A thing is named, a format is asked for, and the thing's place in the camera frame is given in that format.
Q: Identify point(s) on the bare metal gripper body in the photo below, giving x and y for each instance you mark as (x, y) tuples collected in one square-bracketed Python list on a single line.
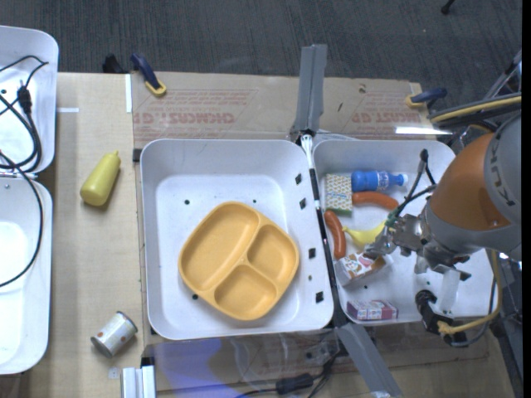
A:
[(410, 232)]

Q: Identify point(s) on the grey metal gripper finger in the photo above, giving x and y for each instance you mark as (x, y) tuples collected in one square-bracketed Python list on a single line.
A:
[(391, 232), (378, 249)]

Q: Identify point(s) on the yellow banana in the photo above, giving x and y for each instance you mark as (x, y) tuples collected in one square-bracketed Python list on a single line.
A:
[(365, 235)]

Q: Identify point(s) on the white can with orange dots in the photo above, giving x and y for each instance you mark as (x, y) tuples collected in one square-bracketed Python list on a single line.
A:
[(114, 334)]

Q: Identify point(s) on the orange divided plate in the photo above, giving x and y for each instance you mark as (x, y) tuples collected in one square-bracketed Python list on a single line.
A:
[(224, 243)]

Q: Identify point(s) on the yellow squeeze bottle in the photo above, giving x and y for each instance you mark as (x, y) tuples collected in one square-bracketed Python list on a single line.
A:
[(101, 178)]

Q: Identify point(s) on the black cylinder on white bracket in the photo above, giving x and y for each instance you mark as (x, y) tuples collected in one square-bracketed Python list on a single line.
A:
[(429, 309)]

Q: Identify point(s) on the white plastic tray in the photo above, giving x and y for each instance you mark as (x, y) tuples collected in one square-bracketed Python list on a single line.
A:
[(398, 284), (174, 239), (37, 56), (16, 305)]

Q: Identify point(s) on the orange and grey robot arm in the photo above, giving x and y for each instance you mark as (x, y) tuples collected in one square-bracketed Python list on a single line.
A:
[(469, 197)]

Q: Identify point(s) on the brown cardboard board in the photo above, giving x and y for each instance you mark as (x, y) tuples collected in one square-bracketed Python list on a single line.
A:
[(232, 106)]

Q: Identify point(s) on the green and white printed carton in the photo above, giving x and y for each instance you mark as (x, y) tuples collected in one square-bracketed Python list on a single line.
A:
[(338, 193)]

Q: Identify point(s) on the pink and white box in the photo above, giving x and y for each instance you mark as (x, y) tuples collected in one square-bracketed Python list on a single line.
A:
[(371, 310)]

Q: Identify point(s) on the white carton with cartoon print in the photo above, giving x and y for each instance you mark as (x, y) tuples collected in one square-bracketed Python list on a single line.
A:
[(357, 268)]

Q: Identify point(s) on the blue plastic bottle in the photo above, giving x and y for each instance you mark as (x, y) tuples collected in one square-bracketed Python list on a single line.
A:
[(369, 181)]

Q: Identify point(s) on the orange sausage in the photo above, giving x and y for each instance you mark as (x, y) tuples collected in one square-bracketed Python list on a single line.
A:
[(336, 234), (373, 199)]

